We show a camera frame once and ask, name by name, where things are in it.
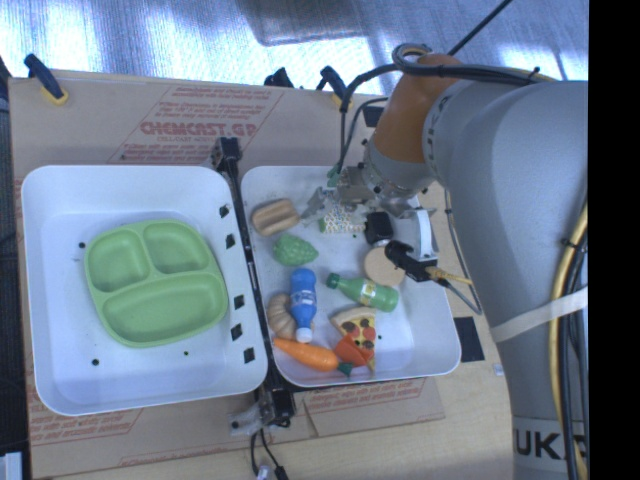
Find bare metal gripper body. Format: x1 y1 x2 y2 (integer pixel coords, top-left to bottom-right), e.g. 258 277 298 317
334 164 422 214

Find white packet with coloured dots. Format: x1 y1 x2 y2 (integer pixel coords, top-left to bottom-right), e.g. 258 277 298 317
317 205 368 236

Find tan bread bun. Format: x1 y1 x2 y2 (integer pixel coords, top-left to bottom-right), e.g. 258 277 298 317
250 197 302 238

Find green grapes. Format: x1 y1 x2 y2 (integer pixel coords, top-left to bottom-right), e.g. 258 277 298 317
272 233 320 268

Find tan round biscuit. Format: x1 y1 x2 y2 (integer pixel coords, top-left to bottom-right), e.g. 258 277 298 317
362 246 407 288

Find thin black rod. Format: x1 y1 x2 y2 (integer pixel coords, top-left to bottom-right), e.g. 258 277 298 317
223 151 277 412

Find blue bottle white cap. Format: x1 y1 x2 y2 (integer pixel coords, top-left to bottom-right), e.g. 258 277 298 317
289 267 318 345

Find green bottle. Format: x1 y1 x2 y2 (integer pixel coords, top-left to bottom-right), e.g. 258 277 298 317
325 272 401 314

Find tan croissant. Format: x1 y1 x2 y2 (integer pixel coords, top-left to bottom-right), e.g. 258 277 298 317
265 292 299 341

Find pizza slice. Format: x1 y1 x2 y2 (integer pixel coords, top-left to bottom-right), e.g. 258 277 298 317
329 306 378 372

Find orange red wedge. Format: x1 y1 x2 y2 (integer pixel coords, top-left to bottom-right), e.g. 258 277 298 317
333 333 376 368

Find orange carrot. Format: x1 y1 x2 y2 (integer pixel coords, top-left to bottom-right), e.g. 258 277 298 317
272 337 354 376

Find white plastic tray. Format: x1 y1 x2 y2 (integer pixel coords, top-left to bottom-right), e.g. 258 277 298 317
240 164 463 389
20 163 269 417

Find green divided plate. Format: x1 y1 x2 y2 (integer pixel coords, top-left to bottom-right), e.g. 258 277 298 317
83 218 231 349

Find brown cardboard board red print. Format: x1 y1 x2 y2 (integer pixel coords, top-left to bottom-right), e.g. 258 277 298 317
7 70 447 480

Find black cylinder on white bracket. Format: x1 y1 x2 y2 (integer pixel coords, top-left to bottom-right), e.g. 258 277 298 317
363 206 441 284

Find black block with thin wires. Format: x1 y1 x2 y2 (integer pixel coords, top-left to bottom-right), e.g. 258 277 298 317
211 136 244 170
228 386 297 436

